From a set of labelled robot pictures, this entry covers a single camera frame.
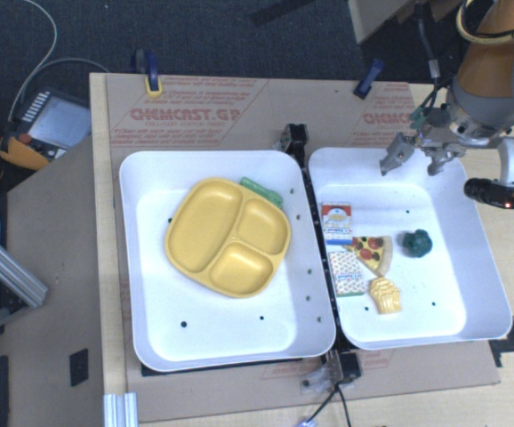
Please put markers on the green toy broccoli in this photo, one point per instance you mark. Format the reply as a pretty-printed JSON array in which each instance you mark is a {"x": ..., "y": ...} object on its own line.
[{"x": 417, "y": 244}]

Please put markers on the green toy pea pod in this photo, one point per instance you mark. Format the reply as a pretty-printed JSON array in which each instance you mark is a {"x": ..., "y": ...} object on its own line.
[{"x": 266, "y": 191}]

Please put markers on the white plastic tray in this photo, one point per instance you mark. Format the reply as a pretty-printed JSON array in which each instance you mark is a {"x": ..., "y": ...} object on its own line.
[
  {"x": 221, "y": 327},
  {"x": 444, "y": 283}
]

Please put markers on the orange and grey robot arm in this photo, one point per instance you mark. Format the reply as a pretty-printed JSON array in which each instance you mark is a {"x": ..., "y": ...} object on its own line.
[{"x": 484, "y": 65}]

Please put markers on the red and white carton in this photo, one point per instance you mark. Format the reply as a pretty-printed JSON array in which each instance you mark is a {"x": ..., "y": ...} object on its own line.
[{"x": 336, "y": 220}]

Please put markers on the brown cardboard board, red print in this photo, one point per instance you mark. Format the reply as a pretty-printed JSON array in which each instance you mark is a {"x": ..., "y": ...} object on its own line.
[{"x": 203, "y": 118}]

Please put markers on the white red-dotted packet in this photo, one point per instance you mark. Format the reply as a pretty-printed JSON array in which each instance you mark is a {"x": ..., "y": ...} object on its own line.
[{"x": 347, "y": 278}]

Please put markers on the yellow divided plate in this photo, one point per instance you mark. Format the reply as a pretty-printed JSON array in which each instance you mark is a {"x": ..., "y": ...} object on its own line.
[{"x": 208, "y": 229}]

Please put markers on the yellow toy fries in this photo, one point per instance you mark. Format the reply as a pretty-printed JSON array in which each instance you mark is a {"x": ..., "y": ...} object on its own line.
[{"x": 386, "y": 296}]

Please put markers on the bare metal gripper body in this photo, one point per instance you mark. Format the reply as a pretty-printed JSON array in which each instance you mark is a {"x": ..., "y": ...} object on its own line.
[{"x": 475, "y": 137}]

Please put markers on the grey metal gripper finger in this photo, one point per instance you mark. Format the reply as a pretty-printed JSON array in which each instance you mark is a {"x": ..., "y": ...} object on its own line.
[
  {"x": 395, "y": 151},
  {"x": 439, "y": 162}
]

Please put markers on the toy pizza slice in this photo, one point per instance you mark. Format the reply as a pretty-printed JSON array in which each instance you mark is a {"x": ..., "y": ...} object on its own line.
[{"x": 372, "y": 252}]

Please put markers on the black cylinder on white bracket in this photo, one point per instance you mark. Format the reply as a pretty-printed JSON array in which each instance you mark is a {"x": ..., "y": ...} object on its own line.
[{"x": 484, "y": 190}]

